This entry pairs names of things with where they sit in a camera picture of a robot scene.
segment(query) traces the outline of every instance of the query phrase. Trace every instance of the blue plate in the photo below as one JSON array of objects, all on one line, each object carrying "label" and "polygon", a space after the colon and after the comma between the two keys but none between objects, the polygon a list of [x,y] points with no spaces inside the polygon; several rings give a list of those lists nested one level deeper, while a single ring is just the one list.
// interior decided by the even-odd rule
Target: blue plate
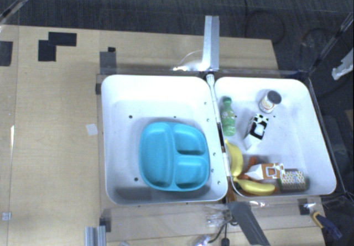
[{"label": "blue plate", "polygon": [[150,187],[164,191],[192,191],[209,177],[209,152],[196,128],[174,122],[145,127],[139,146],[139,167]]}]

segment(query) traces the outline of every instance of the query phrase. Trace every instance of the table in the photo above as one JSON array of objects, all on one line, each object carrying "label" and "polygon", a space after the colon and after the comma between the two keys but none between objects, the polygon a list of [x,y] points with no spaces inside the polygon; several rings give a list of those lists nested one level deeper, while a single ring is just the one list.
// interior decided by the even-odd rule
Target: table
[{"label": "table", "polygon": [[[38,40],[48,40],[48,32],[77,33],[77,45],[57,46],[56,62],[39,62]],[[168,68],[202,49],[202,40],[201,36],[187,35],[19,27],[9,246],[83,245],[85,227],[98,226],[98,141],[86,125],[97,125],[99,52],[115,47],[119,64]],[[268,40],[221,38],[220,57],[221,66],[278,68]],[[316,210],[323,213],[320,199],[313,200]],[[300,216],[296,207],[286,213],[271,214],[272,210],[255,212],[272,245],[324,245],[320,228],[309,216]],[[128,241],[131,246],[192,245],[203,231],[217,232],[196,226],[195,232],[190,230],[192,234],[177,237],[163,229],[159,216],[147,217],[149,225],[141,229],[142,224],[134,225],[137,213],[137,208],[122,212],[131,221],[120,232],[130,231],[127,236],[133,237],[139,231]],[[181,217],[177,215],[170,218],[177,226],[186,223],[178,221]],[[228,231],[231,245],[248,245],[238,227]],[[159,233],[166,237],[154,236]]]}]

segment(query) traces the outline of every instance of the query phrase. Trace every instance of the metallic can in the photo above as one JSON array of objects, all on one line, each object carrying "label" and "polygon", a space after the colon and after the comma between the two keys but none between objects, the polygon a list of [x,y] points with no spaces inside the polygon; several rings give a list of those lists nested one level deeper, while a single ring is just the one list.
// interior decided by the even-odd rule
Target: metallic can
[{"label": "metallic can", "polygon": [[271,113],[281,101],[282,97],[278,92],[269,91],[259,102],[259,109],[265,113]]}]

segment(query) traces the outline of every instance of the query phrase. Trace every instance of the banana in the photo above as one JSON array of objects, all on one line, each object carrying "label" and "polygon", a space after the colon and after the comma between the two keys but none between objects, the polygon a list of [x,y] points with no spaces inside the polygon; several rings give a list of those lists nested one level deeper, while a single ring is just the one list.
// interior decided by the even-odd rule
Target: banana
[{"label": "banana", "polygon": [[236,178],[241,174],[243,169],[243,156],[238,146],[229,143],[227,139],[225,139],[225,144],[231,154],[231,175],[233,178]]},{"label": "banana", "polygon": [[246,192],[258,196],[271,195],[275,190],[275,186],[273,184],[258,183],[251,180],[237,179],[236,177],[234,177],[233,180],[237,182]]}]

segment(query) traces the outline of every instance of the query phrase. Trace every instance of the black floor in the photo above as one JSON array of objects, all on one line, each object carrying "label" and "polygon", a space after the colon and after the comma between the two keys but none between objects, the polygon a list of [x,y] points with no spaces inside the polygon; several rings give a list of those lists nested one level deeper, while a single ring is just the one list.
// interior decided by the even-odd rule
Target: black floor
[{"label": "black floor", "polygon": [[[0,0],[0,11],[9,1]],[[204,16],[219,15],[222,36],[271,39],[280,69],[307,71],[351,12],[353,0],[29,0],[20,24],[202,35]],[[334,81],[330,72],[352,47],[351,25],[313,75],[322,115],[335,120],[345,145],[336,157],[351,192],[353,131],[344,111],[353,109],[353,75]],[[344,229],[341,211],[327,215]],[[353,229],[353,217],[345,218]],[[346,235],[328,245],[346,245],[353,232]]]}]

